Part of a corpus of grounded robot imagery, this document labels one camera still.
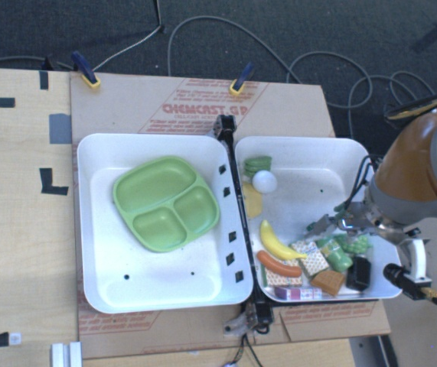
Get purple and white carton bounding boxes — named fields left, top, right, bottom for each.
left=273, top=285, right=324, bottom=302

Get white ball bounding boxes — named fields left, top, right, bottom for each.
left=251, top=170, right=279, bottom=195

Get green bottle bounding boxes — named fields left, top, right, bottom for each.
left=315, top=235, right=354, bottom=274

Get green cucumber slices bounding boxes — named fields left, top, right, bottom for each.
left=243, top=155, right=273, bottom=177

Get green grapes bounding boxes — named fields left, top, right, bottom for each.
left=334, top=232, right=373, bottom=256

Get orange sausage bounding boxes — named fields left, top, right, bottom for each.
left=256, top=249, right=304, bottom=278

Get yellow banana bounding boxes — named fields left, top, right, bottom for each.
left=259, top=219, right=308, bottom=261

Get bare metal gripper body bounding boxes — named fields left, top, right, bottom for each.
left=335, top=200, right=409, bottom=245

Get black block with thin wires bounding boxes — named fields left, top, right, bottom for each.
left=211, top=114, right=238, bottom=141
left=223, top=300, right=275, bottom=336

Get brown cardboard board red print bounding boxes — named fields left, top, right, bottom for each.
left=69, top=70, right=392, bottom=360

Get yellow cheese slice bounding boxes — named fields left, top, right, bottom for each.
left=242, top=181, right=264, bottom=219

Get brown biscuit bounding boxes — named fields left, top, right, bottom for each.
left=309, top=269, right=347, bottom=297

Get green divided plate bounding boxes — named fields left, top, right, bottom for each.
left=112, top=155, right=221, bottom=254

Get black carton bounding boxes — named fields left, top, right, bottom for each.
left=345, top=255, right=373, bottom=292

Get white plastic tray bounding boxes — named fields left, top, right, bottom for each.
left=76, top=132, right=255, bottom=315
left=234, top=135, right=403, bottom=304

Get black cylinder on white bracket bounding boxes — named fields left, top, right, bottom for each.
left=382, top=238, right=433, bottom=301

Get checked cracker packet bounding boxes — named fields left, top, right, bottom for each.
left=290, top=239, right=331, bottom=279
left=264, top=258, right=304, bottom=287

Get thin black rod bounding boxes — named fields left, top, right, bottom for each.
left=223, top=134, right=267, bottom=306

